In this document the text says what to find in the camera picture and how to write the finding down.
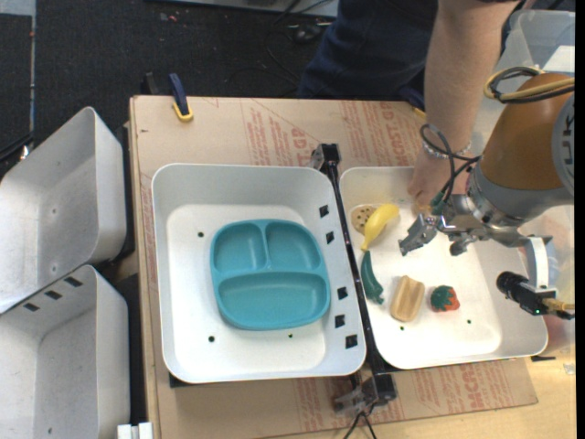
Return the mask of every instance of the person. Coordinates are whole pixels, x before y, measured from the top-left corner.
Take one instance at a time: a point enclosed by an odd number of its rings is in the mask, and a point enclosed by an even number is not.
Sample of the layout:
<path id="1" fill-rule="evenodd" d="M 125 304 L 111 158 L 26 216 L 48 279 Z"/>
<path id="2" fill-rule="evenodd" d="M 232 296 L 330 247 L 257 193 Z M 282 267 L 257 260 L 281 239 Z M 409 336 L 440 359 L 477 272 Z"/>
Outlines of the person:
<path id="1" fill-rule="evenodd" d="M 503 28 L 526 1 L 339 0 L 337 18 L 305 68 L 297 97 L 400 100 L 401 90 L 422 74 L 426 122 L 453 152 L 468 156 Z M 421 208 L 450 177 L 449 161 L 435 153 L 420 148 L 408 186 Z M 464 181 L 461 174 L 453 193 L 464 192 Z"/>

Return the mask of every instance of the white tray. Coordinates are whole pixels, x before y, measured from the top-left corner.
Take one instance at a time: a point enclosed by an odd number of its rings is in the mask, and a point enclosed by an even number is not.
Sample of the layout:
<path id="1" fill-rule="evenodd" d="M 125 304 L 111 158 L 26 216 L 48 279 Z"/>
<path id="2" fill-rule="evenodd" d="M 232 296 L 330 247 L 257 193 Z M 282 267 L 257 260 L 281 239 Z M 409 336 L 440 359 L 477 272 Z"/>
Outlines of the white tray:
<path id="1" fill-rule="evenodd" d="M 163 355 L 175 377 L 204 383 L 341 376 L 361 367 L 366 346 L 356 290 L 325 175 L 308 167 L 173 164 L 156 172 L 152 188 Z M 328 208 L 323 217 L 321 207 Z M 257 219 L 295 221 L 317 239 L 331 284 L 331 304 L 319 320 L 252 331 L 222 318 L 211 241 L 224 225 Z M 329 232 L 334 239 L 327 243 Z"/>
<path id="2" fill-rule="evenodd" d="M 91 266 L 0 316 L 0 353 L 3 439 L 105 439 L 128 423 L 128 311 Z"/>
<path id="3" fill-rule="evenodd" d="M 506 300 L 496 288 L 503 271 L 526 274 L 517 249 L 495 241 L 471 244 L 457 257 L 449 254 L 447 236 L 406 256 L 399 250 L 416 218 L 407 185 L 411 167 L 357 167 L 341 176 L 340 188 L 346 219 L 357 206 L 391 202 L 399 206 L 399 218 L 369 246 L 372 268 L 384 287 L 384 303 L 367 300 L 376 346 L 386 362 L 400 369 L 458 364 L 491 359 L 536 355 L 547 345 L 548 332 L 542 317 L 532 316 L 517 303 Z M 358 266 L 364 236 L 350 226 Z M 425 283 L 425 298 L 418 316 L 400 322 L 389 312 L 393 291 L 402 275 Z M 438 285 L 452 286 L 461 302 L 456 311 L 435 313 L 430 295 Z"/>
<path id="4" fill-rule="evenodd" d="M 86 107 L 0 183 L 0 314 L 126 236 L 122 147 Z"/>

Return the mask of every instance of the human hand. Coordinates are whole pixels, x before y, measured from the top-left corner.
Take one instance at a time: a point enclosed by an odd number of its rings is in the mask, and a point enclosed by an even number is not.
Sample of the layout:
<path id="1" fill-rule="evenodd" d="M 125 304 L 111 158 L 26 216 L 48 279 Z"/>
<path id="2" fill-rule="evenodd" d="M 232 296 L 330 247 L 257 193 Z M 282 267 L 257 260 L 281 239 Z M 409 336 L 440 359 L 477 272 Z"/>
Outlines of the human hand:
<path id="1" fill-rule="evenodd" d="M 463 164 L 461 159 L 455 159 L 455 170 Z M 465 185 L 469 174 L 466 171 L 455 179 L 452 193 L 465 193 Z M 431 200 L 437 195 L 451 177 L 449 160 L 431 157 L 422 148 L 414 164 L 414 173 L 407 187 L 407 191 L 414 198 L 418 209 L 427 209 Z"/>

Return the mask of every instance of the human arm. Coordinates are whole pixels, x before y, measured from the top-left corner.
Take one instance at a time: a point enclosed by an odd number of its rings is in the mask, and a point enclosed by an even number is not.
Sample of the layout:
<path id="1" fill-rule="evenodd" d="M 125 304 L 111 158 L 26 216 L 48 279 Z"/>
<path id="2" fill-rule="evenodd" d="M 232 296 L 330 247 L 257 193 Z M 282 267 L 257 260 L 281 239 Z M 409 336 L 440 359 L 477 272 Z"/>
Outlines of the human arm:
<path id="1" fill-rule="evenodd" d="M 427 122 L 436 125 L 452 151 L 467 146 L 485 81 L 500 56 L 502 27 L 518 1 L 438 0 L 425 68 Z M 433 134 L 429 139 L 442 146 Z M 423 207 L 450 176 L 449 161 L 419 151 L 408 192 Z M 464 192 L 465 175 L 453 193 Z"/>

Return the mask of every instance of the bracelet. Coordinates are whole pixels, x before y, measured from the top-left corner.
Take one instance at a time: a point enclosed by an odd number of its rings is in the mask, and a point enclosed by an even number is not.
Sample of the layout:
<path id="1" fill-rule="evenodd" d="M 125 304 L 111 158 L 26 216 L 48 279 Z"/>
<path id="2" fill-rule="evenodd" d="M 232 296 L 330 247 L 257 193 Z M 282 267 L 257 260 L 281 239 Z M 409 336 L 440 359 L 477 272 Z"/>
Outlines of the bracelet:
<path id="1" fill-rule="evenodd" d="M 423 147 L 424 151 L 426 151 L 432 157 L 435 157 L 437 159 L 449 159 L 449 155 L 446 155 L 445 153 L 441 153 L 440 151 L 437 151 L 431 145 L 429 145 L 425 140 L 422 140 L 422 147 Z M 467 153 L 471 149 L 472 149 L 472 142 L 470 141 L 465 148 L 463 148 L 459 151 L 455 151 L 452 154 L 453 155 L 464 155 L 465 153 Z"/>

